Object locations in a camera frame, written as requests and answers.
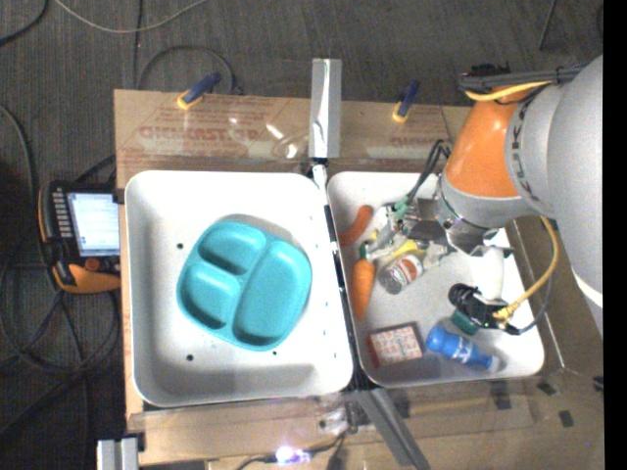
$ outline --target carrot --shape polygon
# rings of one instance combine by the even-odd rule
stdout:
[[[357,211],[357,216],[355,217],[355,221],[353,221],[353,224],[351,224],[351,226],[349,226],[346,230],[338,234],[340,247],[350,246],[351,244],[353,244],[353,242],[359,239],[362,233],[365,231],[365,228],[368,226],[371,218],[372,207],[361,206]]]
[[[374,286],[374,263],[366,258],[360,258],[353,266],[353,282],[351,287],[351,300],[353,312],[357,320],[363,320],[365,311],[370,303],[370,294]]]

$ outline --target dark floor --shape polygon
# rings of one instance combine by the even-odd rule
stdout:
[[[603,52],[603,0],[556,0],[542,50],[552,0],[210,0],[167,23],[199,0],[61,1],[91,24],[56,0],[0,0],[0,269],[15,254],[2,322],[21,349],[14,359],[0,336],[3,469],[94,468],[95,441],[123,433],[116,305],[53,300],[33,209],[42,183],[114,152],[114,89],[182,91],[220,71],[219,93],[309,97],[311,59],[330,57],[343,62],[345,100],[394,102],[417,78],[417,103],[469,105],[457,79],[472,66],[537,71]],[[86,373],[68,374],[82,359]]]

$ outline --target yellow cable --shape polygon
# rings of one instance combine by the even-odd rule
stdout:
[[[557,266],[557,261],[559,260],[559,250],[557,244],[557,235],[555,234],[555,230],[551,226],[551,222],[543,216],[540,216],[542,222],[547,227],[547,231],[549,232],[549,236],[551,237],[551,241],[553,243],[553,259],[551,260],[551,264],[545,271],[544,275],[538,279],[538,281],[532,285],[529,289],[527,289],[522,296],[520,296],[515,302],[511,305],[506,306],[505,308],[501,308],[499,311],[494,312],[494,317],[498,320],[508,321],[513,316],[513,313],[518,309],[518,307],[524,302],[527,298],[529,298],[532,294],[534,294],[538,289],[540,289],[549,277],[553,274],[555,267]]]
[[[510,94],[515,94],[516,92],[527,89],[533,89],[534,87],[540,87],[541,85],[547,85],[548,83],[551,83],[551,81],[545,80],[541,82],[521,83],[520,85],[513,85],[507,89],[491,92],[489,94],[476,94],[467,90],[465,91],[465,94],[473,101],[494,101]]]

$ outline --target teal divided plate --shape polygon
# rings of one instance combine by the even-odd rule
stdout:
[[[292,332],[312,286],[300,249],[261,228],[220,221],[200,236],[181,270],[181,310],[207,332],[253,350]]]

